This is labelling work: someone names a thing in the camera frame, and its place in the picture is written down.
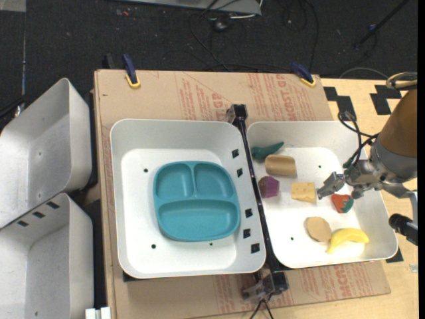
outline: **black metal bracket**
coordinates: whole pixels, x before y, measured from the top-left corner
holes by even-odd
[[[283,291],[289,288],[288,280],[286,278],[283,266],[277,260],[275,254],[273,253],[272,242],[270,240],[270,234],[268,232],[266,215],[264,214],[264,208],[260,196],[260,190],[258,189],[258,184],[256,182],[256,177],[254,174],[254,167],[252,165],[250,148],[248,145],[248,139],[246,137],[246,119],[248,117],[248,113],[246,111],[246,107],[243,104],[235,104],[232,105],[226,113],[226,121],[236,126],[241,135],[244,142],[246,159],[248,161],[248,167],[250,170],[250,177],[252,182],[252,188],[254,189],[254,194],[257,202],[258,212],[260,214],[261,227],[264,236],[264,244],[266,246],[266,264],[270,269],[272,274],[273,286],[274,286],[274,294],[280,294]]]

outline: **cardboard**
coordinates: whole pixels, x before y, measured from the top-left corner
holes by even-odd
[[[252,275],[220,275],[125,281],[117,258],[110,129],[124,118],[223,120],[231,104],[245,104],[248,121],[332,120],[323,86],[307,87],[294,74],[137,71],[132,89],[123,70],[95,72],[96,127],[102,190],[108,305],[113,318],[200,318],[252,311],[242,289]],[[273,297],[281,308],[388,294],[382,263],[289,270],[290,289]]]

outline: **round tan cookie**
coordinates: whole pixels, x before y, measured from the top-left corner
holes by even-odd
[[[312,239],[319,242],[327,242],[332,236],[329,223],[321,217],[309,217],[307,219],[307,231]]]

